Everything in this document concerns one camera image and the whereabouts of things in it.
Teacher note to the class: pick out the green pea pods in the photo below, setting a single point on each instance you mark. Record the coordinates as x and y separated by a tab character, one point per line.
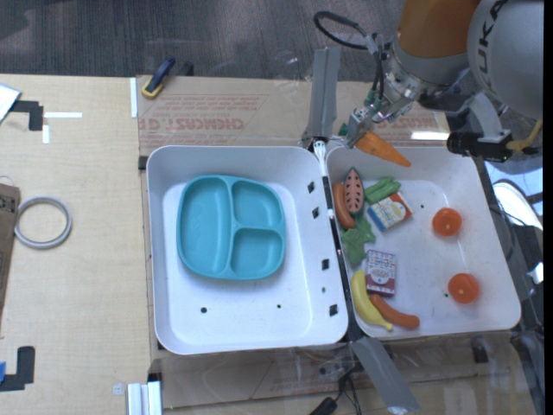
381	189

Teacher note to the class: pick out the white and orange carton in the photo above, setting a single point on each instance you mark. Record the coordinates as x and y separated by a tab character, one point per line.
390	211

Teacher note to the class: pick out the white plastic tray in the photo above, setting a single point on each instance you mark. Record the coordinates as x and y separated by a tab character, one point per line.
432	270
242	314

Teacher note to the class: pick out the blue divided plate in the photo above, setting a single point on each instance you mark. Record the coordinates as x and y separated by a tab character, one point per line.
203	227

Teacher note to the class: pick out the purple and red carton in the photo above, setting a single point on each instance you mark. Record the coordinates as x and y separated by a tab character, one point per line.
380	272

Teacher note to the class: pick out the yellow banana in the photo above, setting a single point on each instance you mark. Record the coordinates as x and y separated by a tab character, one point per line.
365	303

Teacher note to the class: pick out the orange round fruit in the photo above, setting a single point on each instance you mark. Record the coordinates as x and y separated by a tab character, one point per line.
463	288
446	221

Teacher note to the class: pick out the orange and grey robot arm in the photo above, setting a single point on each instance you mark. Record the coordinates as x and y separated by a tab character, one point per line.
436	20

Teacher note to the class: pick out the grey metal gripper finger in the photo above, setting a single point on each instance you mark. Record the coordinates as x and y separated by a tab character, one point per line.
357	127

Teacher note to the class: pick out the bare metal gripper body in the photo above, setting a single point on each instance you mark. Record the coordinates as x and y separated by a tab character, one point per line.
399	91

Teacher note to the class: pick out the red watermelon slice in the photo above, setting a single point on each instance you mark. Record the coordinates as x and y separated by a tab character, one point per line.
354	190

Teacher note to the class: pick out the white tape roll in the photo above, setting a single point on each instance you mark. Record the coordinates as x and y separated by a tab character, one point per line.
20	238

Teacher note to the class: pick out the orange sausage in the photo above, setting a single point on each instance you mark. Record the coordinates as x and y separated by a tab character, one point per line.
395	314
342	210

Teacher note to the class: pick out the black cylinder on white bracket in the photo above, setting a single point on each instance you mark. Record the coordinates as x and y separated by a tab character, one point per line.
475	144

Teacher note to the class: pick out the orange carrot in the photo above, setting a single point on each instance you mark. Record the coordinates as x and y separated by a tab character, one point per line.
380	147

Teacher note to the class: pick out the brown cardboard board red print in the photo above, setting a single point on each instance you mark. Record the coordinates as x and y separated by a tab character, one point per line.
207	115

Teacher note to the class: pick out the green lettuce leaf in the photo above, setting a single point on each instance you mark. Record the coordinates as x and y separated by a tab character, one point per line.
356	242

